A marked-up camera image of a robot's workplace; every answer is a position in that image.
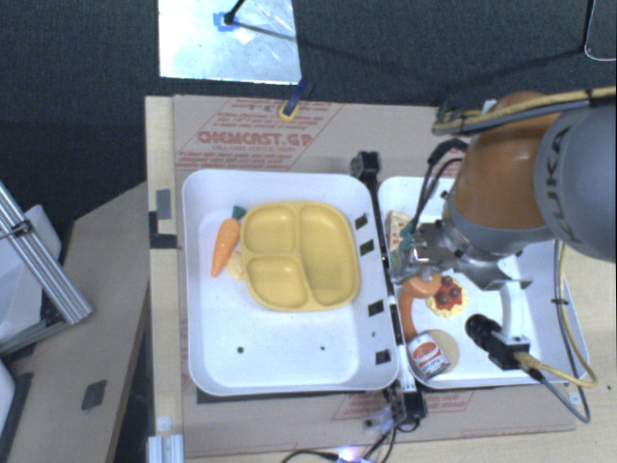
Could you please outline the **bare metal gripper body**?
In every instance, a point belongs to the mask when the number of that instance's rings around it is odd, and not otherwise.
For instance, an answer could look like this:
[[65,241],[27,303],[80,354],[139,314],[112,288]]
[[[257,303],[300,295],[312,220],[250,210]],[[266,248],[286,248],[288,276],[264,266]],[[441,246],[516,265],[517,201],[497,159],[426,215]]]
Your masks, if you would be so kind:
[[420,224],[406,255],[409,272],[463,271],[476,262],[474,247],[453,223],[437,220]]

